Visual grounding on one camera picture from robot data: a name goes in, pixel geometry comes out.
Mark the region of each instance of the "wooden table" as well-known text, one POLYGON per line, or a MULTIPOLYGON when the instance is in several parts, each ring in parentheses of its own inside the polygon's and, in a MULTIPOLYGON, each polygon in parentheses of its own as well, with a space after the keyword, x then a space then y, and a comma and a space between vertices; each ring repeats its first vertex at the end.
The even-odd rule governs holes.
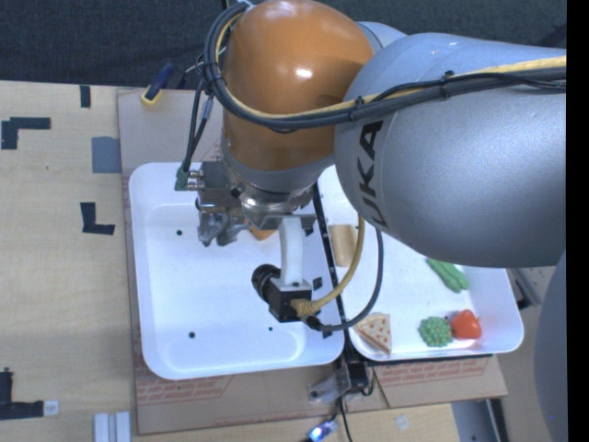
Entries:
MULTIPOLYGON (((92 138, 119 136, 116 94, 92 87, 83 108, 79 86, 0 82, 2 121, 51 118, 0 150, 0 367, 14 372, 13 401, 59 403, 54 416, 0 421, 0 441, 91 441, 94 414, 116 412, 131 413, 135 441, 302 440, 320 419, 136 434, 121 174, 93 173, 91 155, 92 138), (82 232, 84 202, 113 235, 82 232)), ((449 403, 348 421, 354 442, 459 440, 449 403)))

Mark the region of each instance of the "green vegetable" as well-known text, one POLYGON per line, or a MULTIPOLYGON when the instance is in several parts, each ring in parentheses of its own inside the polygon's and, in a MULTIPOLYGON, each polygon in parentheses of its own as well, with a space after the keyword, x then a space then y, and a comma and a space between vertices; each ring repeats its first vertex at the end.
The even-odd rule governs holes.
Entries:
POLYGON ((467 277, 453 263, 441 262, 430 258, 425 259, 425 261, 442 279, 444 285, 453 292, 460 293, 462 290, 468 290, 467 277))
POLYGON ((444 318, 431 316, 422 320, 418 331, 428 347, 446 347, 452 342, 452 328, 444 318))

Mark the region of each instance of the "white tray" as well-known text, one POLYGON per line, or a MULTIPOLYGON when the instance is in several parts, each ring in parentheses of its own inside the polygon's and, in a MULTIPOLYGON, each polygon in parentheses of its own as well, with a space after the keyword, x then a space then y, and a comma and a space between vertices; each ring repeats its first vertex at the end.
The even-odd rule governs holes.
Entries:
MULTIPOLYGON (((328 225, 357 225, 357 214, 347 201, 335 168, 319 179, 328 225)), ((350 337, 358 352, 375 361, 499 354, 515 350, 524 338, 524 326, 504 269, 458 266, 468 279, 469 290, 459 294, 446 288, 425 262, 425 257, 390 236, 383 235, 385 267, 383 284, 373 312, 391 319, 392 353, 385 355, 366 343, 352 329, 350 337), (428 347, 419 335, 422 319, 452 317, 469 308, 479 318, 482 335, 477 340, 456 340, 442 348, 428 347)), ((376 279, 375 229, 366 223, 364 252, 358 270, 342 293, 348 319, 368 302, 376 279)), ((339 278, 346 268, 336 267, 339 278)))
MULTIPOLYGON (((174 191, 178 167, 145 164, 129 184, 142 347, 151 370, 184 379, 335 360, 342 332, 324 338, 301 322, 278 322, 251 284, 259 265, 280 267, 278 234, 259 241, 242 231, 237 242, 205 248, 197 238, 196 193, 174 191)), ((322 277, 317 298, 331 286, 317 223, 314 229, 305 239, 304 275, 309 283, 322 277)), ((321 318, 341 322, 335 302, 321 318)))

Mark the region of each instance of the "toy tomato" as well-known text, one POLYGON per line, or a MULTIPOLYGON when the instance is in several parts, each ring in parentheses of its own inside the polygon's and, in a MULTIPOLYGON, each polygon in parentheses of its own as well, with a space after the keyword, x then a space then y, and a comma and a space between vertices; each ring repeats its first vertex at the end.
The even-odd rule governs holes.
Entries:
POLYGON ((460 311, 450 320, 450 327, 457 339, 478 339, 482 334, 479 320, 470 309, 460 311))

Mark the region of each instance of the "pizza slice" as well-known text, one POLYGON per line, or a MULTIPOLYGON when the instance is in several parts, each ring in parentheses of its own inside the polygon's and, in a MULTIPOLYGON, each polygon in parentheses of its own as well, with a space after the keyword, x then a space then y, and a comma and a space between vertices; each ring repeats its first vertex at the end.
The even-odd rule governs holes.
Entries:
POLYGON ((372 313, 354 326, 356 332, 385 354, 390 354, 392 343, 390 338, 390 315, 372 313))

